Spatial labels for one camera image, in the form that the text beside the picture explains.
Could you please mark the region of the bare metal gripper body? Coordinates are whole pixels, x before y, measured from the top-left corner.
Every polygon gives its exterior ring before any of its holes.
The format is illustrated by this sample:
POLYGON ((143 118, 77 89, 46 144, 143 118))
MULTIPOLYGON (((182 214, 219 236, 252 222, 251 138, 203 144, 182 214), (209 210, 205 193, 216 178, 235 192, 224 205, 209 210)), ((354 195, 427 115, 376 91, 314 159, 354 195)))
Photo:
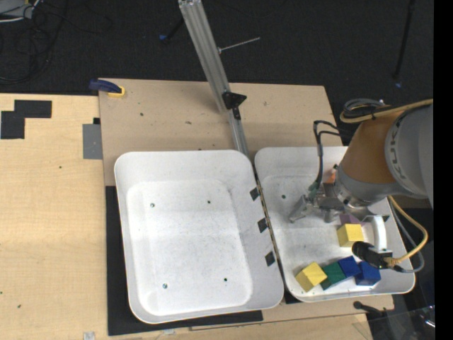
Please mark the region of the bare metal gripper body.
POLYGON ((355 197, 343 184, 317 183, 309 187, 309 202, 324 212, 368 215, 368 202, 355 197))

